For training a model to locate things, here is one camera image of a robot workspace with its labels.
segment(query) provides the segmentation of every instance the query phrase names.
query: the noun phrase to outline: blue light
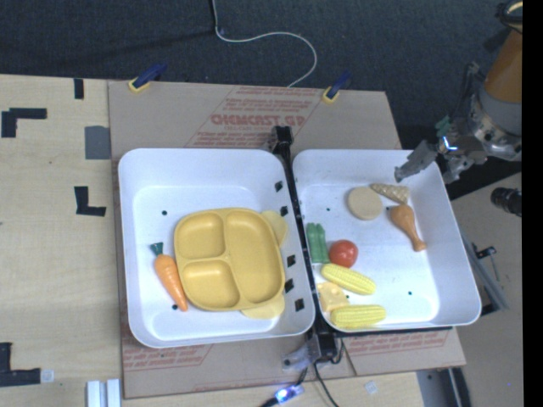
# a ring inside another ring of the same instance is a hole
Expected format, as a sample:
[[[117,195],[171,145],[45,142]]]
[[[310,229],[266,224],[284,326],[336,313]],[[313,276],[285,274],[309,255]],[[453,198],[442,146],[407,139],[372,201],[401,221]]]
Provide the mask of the blue light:
[[[279,401],[280,403],[282,403],[287,397],[288,397],[288,389],[280,389],[277,391],[275,395],[275,398],[277,398],[277,401]]]
[[[458,147],[449,145],[449,141],[447,140],[447,137],[443,136],[443,143],[445,144],[445,147],[449,149],[449,151],[456,151]]]
[[[304,388],[300,385],[296,386],[289,386],[285,387],[283,389],[279,389],[277,392],[275,392],[275,399],[279,404],[286,403],[290,399],[294,398],[295,396],[300,395],[304,392]]]

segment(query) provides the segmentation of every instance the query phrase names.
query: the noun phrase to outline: wooden table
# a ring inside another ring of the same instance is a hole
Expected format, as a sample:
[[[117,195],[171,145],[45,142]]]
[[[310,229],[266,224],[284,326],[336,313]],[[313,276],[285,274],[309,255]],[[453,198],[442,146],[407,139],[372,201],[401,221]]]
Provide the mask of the wooden table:
[[[122,378],[112,164],[86,159],[84,148],[86,127],[109,126],[107,82],[85,80],[84,95],[74,98],[72,79],[0,75],[0,110],[48,113],[18,119],[15,137],[0,138],[0,342],[13,343],[12,369],[54,372],[53,382],[0,388],[2,405],[84,405],[86,382]],[[105,215],[78,215],[75,187],[88,187],[89,205],[106,207]],[[320,384],[304,386],[289,405],[331,405]],[[423,405],[414,372],[329,380],[327,387],[344,407]],[[276,389],[122,404],[260,405]]]

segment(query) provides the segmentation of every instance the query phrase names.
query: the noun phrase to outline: cardboard sheet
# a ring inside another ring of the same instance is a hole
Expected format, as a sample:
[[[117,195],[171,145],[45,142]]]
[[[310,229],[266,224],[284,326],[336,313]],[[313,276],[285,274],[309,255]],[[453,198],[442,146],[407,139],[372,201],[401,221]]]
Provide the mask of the cardboard sheet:
[[[261,148],[275,125],[292,127],[293,156],[308,148],[400,148],[384,92],[341,92],[333,104],[321,97],[319,89],[161,82],[134,93],[126,81],[109,82],[125,398],[294,382],[297,373],[284,371],[281,358],[302,346],[305,337],[164,349],[139,344],[126,317],[120,157],[134,148]],[[324,366],[324,378],[465,363],[455,329],[353,337],[344,343],[346,357]]]

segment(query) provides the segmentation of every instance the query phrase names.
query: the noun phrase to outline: white tray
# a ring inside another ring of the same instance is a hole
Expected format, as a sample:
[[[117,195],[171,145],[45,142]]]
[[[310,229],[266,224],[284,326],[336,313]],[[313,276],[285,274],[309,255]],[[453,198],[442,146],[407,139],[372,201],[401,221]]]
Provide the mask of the white tray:
[[[328,246],[342,238],[354,242],[359,256],[353,269],[377,284],[370,296],[348,293],[352,304],[381,304],[387,310],[386,319],[365,332],[461,326],[480,314],[479,292],[436,163],[401,182],[410,189],[409,204],[426,250],[413,251],[386,212],[374,220],[359,220],[347,208],[353,187],[397,185],[395,167],[402,166],[410,152],[307,150],[294,159],[304,224],[320,223]],[[381,199],[384,207],[397,204]],[[315,282],[324,282],[321,265],[313,268]]]
[[[436,164],[401,183],[411,190],[409,204],[426,250],[414,252],[384,211],[375,220],[358,220],[347,209],[345,198],[352,187],[395,184],[395,167],[404,164],[409,153],[307,150],[294,158],[304,224],[320,223],[328,245],[341,238],[355,242],[359,257],[353,269],[377,283],[371,296],[348,293],[350,302],[381,304],[387,310],[378,326],[356,332],[461,326],[480,314],[479,293]],[[188,346],[294,336],[311,328],[316,309],[278,158],[253,149],[141,148],[123,156],[119,181],[128,319],[141,343]],[[395,204],[382,200],[384,206]],[[173,310],[154,273],[150,244],[163,242],[165,253],[173,255],[173,231],[184,215],[231,207],[287,211],[288,237],[281,247],[286,308],[274,319],[254,320],[239,311],[210,312],[192,305],[188,312]],[[316,283],[324,282],[320,265],[313,269]],[[329,315],[322,314],[333,327]]]
[[[136,149],[120,160],[119,182],[128,320],[137,340],[164,348],[293,336],[311,328],[316,310],[283,165],[274,155],[247,149]],[[285,310],[276,318],[255,320],[237,310],[210,312],[192,305],[188,312],[174,310],[154,273],[149,246],[163,242],[165,254],[174,255],[174,229],[183,216],[231,207],[287,210],[281,253],[288,291]]]

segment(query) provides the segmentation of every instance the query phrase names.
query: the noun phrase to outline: red tomato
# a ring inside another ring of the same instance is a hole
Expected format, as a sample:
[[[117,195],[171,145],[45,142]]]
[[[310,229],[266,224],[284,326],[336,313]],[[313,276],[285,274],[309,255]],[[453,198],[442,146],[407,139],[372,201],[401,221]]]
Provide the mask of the red tomato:
[[[358,247],[352,241],[338,240],[330,246],[328,256],[332,263],[350,268],[358,258]]]

